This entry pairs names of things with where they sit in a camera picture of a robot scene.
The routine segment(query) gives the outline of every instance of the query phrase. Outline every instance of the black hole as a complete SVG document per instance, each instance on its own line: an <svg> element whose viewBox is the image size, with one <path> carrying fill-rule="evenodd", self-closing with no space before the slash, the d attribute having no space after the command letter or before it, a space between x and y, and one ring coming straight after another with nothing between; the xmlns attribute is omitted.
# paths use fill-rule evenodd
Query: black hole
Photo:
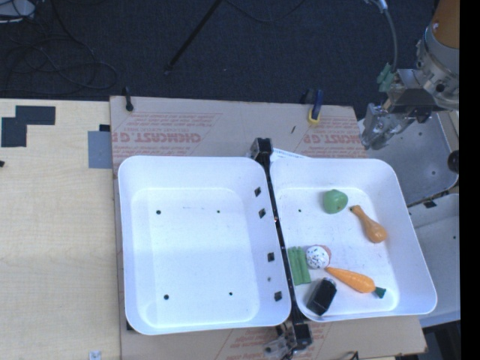
<svg viewBox="0 0 480 360"><path fill-rule="evenodd" d="M425 208L433 208L437 206L434 201L426 201L423 203L423 205Z"/></svg>

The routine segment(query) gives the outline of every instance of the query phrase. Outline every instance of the black tape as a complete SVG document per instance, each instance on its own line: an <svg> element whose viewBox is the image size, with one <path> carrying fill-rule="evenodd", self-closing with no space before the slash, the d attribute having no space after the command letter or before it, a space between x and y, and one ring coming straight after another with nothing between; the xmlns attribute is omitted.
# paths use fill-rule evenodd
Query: black tape
<svg viewBox="0 0 480 360"><path fill-rule="evenodd" d="M100 124L98 126L98 130L100 132L110 132L110 125L109 124Z"/></svg>
<svg viewBox="0 0 480 360"><path fill-rule="evenodd" d="M1 119L1 147L26 147L27 125L55 125L54 106L16 106L15 117Z"/></svg>

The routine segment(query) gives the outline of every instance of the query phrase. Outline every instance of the dark carpet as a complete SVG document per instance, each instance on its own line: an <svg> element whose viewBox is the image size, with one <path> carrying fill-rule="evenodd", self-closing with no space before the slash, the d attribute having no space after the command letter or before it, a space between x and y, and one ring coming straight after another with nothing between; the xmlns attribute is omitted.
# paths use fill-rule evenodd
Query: dark carpet
<svg viewBox="0 0 480 360"><path fill-rule="evenodd" d="M324 104L362 119L384 100L376 80L394 60L386 15L364 0L223 0L168 75L216 0L28 1L32 15L0 15L3 98L107 101L127 86L133 96L300 103L322 89ZM397 66L414 68L436 0L385 1Z"/></svg>

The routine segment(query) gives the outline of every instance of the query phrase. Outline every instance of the wooden board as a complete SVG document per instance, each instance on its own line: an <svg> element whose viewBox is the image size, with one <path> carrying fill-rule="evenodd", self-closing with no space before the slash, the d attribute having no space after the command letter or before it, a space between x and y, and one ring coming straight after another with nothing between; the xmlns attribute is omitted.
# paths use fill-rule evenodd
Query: wooden board
<svg viewBox="0 0 480 360"><path fill-rule="evenodd" d="M366 158L352 107L322 106L320 122L309 125L308 106L218 100L132 97L110 98L112 162L134 155L245 156L257 137L270 137L274 148L312 158ZM114 179L118 247L121 352L128 360L267 359L263 344L275 328L223 329L146 336L127 330L123 282L122 226L118 180ZM309 322L313 344L295 359L361 359L422 353L426 343L417 316L340 322Z"/></svg>
<svg viewBox="0 0 480 360"><path fill-rule="evenodd" d="M55 106L55 125L0 148L0 357L119 359L112 170L89 169L87 148L110 106L0 100L0 117L22 105Z"/></svg>

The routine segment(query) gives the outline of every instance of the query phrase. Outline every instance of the cardboard sheet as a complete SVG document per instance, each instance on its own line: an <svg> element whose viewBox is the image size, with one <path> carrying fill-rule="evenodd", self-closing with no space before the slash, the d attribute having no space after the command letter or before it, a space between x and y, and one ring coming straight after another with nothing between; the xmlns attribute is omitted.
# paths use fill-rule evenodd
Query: cardboard sheet
<svg viewBox="0 0 480 360"><path fill-rule="evenodd" d="M127 329L122 265L122 228L116 179L120 163L134 155L247 156L257 137L275 149L312 158L366 158L355 113L349 106L322 106L319 124L307 121L307 105L132 97L110 99L115 193L121 353L124 360L267 359L263 344L274 328L226 329L145 336ZM295 359L349 359L425 351L416 316L309 322L313 344ZM378 340L365 342L364 332Z"/></svg>

